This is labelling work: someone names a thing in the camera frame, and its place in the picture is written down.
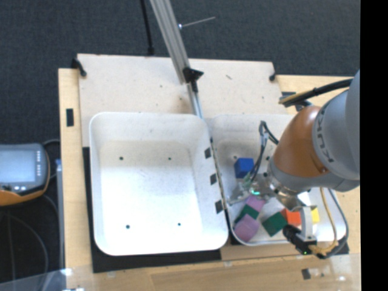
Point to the blue cube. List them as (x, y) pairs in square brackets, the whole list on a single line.
[(243, 167)]

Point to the orange cube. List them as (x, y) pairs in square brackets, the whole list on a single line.
[(292, 217)]

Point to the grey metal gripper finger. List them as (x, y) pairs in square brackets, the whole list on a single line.
[(236, 196)]

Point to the green cube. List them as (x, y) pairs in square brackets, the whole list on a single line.
[(250, 211), (274, 223)]

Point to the white plastic tray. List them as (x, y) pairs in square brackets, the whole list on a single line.
[(151, 192), (230, 132)]

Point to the purple cube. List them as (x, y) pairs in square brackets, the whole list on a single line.
[(246, 228), (256, 203)]

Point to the pale wood board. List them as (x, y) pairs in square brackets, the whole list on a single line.
[(136, 86)]

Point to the yellow cube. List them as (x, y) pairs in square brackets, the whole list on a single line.
[(315, 214)]

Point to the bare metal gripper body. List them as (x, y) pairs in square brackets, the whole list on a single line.
[(266, 189)]

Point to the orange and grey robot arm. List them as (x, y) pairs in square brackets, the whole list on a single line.
[(306, 150)]

